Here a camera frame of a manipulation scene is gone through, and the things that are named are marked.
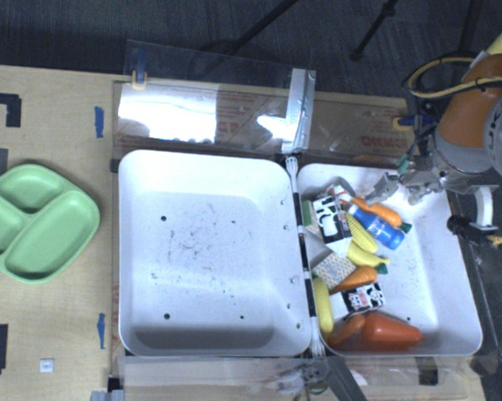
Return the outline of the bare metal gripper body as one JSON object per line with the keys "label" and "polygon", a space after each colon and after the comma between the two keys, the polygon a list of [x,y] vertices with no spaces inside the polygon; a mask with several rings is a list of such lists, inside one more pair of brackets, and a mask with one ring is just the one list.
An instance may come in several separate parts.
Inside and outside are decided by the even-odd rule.
{"label": "bare metal gripper body", "polygon": [[457,194],[472,195],[486,188],[495,192],[495,183],[483,183],[480,173],[468,173],[453,167],[439,157],[404,155],[399,163],[399,181],[412,194],[427,194],[449,190]]}

